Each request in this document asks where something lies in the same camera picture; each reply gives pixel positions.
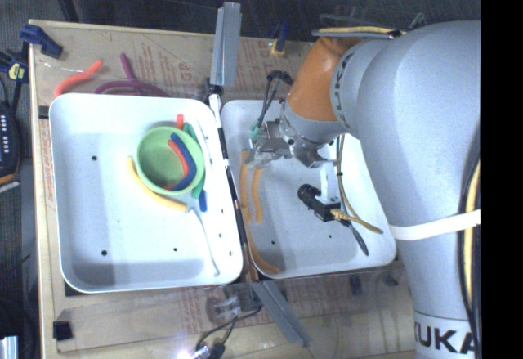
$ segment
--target white band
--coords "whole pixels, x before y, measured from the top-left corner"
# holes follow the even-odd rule
[[[481,209],[437,219],[425,224],[412,225],[411,227],[389,225],[389,228],[395,239],[410,241],[440,236],[447,232],[461,231],[479,224],[481,224]]]

